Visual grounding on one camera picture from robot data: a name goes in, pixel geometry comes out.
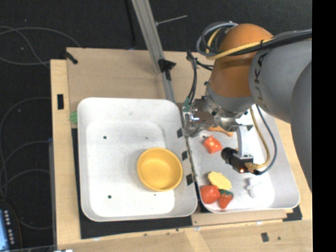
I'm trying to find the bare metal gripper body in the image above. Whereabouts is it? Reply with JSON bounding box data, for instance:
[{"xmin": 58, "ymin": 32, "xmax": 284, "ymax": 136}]
[{"xmin": 182, "ymin": 96, "xmax": 249, "ymax": 138}]

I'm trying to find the orange carrot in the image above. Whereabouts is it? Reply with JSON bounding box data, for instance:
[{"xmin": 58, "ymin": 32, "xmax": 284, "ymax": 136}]
[{"xmin": 207, "ymin": 126, "xmax": 234, "ymax": 138}]

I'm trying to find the red pizza slice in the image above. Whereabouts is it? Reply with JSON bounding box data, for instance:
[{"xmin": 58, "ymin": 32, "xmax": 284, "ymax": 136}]
[{"xmin": 203, "ymin": 135, "xmax": 223, "ymax": 155}]

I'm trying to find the yellow biscuit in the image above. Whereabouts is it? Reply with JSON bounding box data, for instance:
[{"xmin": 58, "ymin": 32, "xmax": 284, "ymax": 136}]
[{"xmin": 207, "ymin": 171, "xmax": 233, "ymax": 191}]

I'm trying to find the yellow bowl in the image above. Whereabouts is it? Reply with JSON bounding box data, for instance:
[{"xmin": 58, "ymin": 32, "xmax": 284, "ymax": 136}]
[{"xmin": 136, "ymin": 147, "xmax": 184, "ymax": 192}]

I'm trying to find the red tomato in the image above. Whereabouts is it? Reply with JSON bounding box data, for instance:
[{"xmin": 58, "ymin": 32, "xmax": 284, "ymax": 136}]
[{"xmin": 199, "ymin": 184, "xmax": 221, "ymax": 205}]

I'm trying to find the red strawberry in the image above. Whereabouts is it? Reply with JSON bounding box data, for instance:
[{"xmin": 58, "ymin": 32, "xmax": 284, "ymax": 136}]
[{"xmin": 217, "ymin": 189, "xmax": 234, "ymax": 209}]

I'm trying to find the small white bone-shaped toy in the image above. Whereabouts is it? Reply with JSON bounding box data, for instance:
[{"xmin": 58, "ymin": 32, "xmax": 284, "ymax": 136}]
[{"xmin": 245, "ymin": 177, "xmax": 263, "ymax": 198}]

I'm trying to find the white plastic tray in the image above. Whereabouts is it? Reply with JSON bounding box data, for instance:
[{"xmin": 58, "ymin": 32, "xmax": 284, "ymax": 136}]
[
  {"xmin": 181, "ymin": 102, "xmax": 301, "ymax": 214},
  {"xmin": 77, "ymin": 97, "xmax": 198, "ymax": 223}
]

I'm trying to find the pale wood board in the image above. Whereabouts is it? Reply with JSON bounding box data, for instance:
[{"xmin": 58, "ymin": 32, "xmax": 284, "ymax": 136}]
[{"xmin": 65, "ymin": 47, "xmax": 295, "ymax": 227}]

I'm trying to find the black cylinder on white bracket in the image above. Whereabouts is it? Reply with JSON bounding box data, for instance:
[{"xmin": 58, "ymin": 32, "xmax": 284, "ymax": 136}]
[{"xmin": 220, "ymin": 124, "xmax": 255, "ymax": 174}]

